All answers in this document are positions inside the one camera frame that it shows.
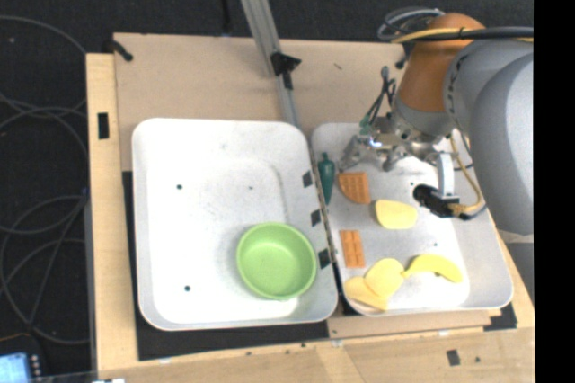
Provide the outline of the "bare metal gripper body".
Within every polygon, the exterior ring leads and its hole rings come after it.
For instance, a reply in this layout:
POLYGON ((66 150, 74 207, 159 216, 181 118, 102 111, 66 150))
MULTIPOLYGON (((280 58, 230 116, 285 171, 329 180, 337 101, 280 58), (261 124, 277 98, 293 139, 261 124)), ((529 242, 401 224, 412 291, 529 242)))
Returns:
POLYGON ((447 116, 424 116, 409 122, 403 116, 364 118, 359 123, 359 137, 378 154, 390 157, 415 156, 424 160, 436 152, 435 146, 451 131, 447 116))

